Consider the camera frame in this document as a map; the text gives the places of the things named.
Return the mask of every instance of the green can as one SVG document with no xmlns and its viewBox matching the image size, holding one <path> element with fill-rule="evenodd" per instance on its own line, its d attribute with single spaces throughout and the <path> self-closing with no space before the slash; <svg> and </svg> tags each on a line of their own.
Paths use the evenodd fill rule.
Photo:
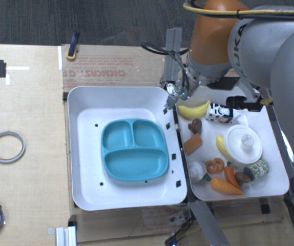
<svg viewBox="0 0 294 246">
<path fill-rule="evenodd" d="M 243 171 L 250 176 L 251 181 L 253 181 L 267 174 L 269 172 L 269 167 L 264 161 L 259 159 L 258 161 L 244 167 Z"/>
</svg>

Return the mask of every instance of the gray ring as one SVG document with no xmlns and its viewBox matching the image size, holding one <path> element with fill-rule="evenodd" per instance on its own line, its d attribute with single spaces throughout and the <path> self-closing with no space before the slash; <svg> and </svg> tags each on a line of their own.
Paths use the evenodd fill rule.
<svg viewBox="0 0 294 246">
<path fill-rule="evenodd" d="M 17 137 L 19 139 L 19 141 L 22 143 L 22 150 L 13 158 L 10 158 L 10 159 L 0 158 L 0 163 L 9 164 L 9 163 L 13 163 L 13 162 L 19 160 L 23 156 L 24 151 L 25 151 L 25 142 L 24 142 L 23 137 L 20 134 L 18 134 L 17 132 L 11 131 L 11 130 L 1 131 L 0 132 L 0 138 L 3 137 L 3 136 L 15 136 L 15 137 Z"/>
</svg>

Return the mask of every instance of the yellow banana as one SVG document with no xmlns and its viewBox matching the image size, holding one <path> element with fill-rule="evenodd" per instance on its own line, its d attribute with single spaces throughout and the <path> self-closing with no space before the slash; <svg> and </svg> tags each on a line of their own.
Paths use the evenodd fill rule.
<svg viewBox="0 0 294 246">
<path fill-rule="evenodd" d="M 228 154 L 228 152 L 226 151 L 225 147 L 224 147 L 224 140 L 223 137 L 219 134 L 217 134 L 216 138 L 215 138 L 215 143 L 217 144 L 218 149 L 220 150 L 220 152 L 227 156 L 230 157 L 230 155 Z"/>
<path fill-rule="evenodd" d="M 207 106 L 209 103 L 211 103 L 211 101 L 208 100 L 205 104 L 196 108 L 190 108 L 190 107 L 179 105 L 177 106 L 177 110 L 179 114 L 183 116 L 184 118 L 194 119 L 194 118 L 205 115 L 207 111 Z"/>
</svg>

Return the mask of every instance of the orange carrot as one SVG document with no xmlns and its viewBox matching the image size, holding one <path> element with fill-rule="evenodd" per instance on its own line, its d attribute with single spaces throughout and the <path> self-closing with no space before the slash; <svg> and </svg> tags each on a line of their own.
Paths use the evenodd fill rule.
<svg viewBox="0 0 294 246">
<path fill-rule="evenodd" d="M 223 191 L 226 193 L 236 194 L 236 195 L 243 195 L 244 192 L 234 185 L 229 183 L 228 181 L 220 178 L 220 177 L 213 177 L 210 180 L 211 187 L 218 191 Z"/>
<path fill-rule="evenodd" d="M 232 185 L 234 185 L 236 188 L 240 189 L 240 186 L 236 180 L 235 177 L 235 168 L 233 166 L 230 165 L 230 161 L 227 162 L 227 166 L 224 167 L 223 172 L 224 172 L 224 176 L 225 179 L 231 183 Z"/>
</svg>

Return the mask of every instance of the blue divided plate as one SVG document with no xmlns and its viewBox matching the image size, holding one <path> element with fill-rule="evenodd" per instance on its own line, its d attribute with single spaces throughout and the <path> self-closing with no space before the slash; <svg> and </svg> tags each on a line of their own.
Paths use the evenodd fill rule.
<svg viewBox="0 0 294 246">
<path fill-rule="evenodd" d="M 108 123 L 101 134 L 102 161 L 107 173 L 123 181 L 158 178 L 169 167 L 162 130 L 147 119 Z"/>
</svg>

